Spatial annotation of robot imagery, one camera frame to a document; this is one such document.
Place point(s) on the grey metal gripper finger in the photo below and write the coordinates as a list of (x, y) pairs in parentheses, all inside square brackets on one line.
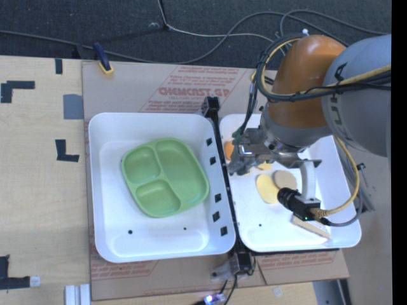
[(234, 165), (248, 167)]

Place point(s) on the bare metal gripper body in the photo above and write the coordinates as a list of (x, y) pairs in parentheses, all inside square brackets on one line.
[(258, 145)]

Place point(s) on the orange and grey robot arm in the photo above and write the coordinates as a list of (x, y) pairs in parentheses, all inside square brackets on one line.
[(302, 84)]

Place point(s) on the yellow star toy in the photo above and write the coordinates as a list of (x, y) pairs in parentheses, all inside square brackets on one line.
[(266, 166)]

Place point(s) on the orange round toy food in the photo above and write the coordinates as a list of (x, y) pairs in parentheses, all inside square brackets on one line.
[(227, 149)]

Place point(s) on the thin black rod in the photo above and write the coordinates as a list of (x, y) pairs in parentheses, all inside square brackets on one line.
[(229, 186)]

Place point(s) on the yellow round toy slice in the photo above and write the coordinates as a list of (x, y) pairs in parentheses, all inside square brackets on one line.
[(266, 188)]

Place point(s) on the tan round biscuit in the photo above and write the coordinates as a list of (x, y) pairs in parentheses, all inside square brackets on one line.
[(285, 179)]

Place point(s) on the white plastic tray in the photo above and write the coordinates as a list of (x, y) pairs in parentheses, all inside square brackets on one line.
[(152, 237), (273, 230)]

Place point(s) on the green divided plate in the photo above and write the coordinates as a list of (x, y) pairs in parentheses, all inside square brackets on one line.
[(165, 176)]

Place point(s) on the beige bread slice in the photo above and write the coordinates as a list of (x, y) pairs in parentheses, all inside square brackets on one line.
[(313, 228)]

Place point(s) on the brown cardboard board red print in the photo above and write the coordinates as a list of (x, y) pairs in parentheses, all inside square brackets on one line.
[(127, 84)]

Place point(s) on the black cylinder on white bracket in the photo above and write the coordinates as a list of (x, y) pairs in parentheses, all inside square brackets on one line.
[(300, 206)]

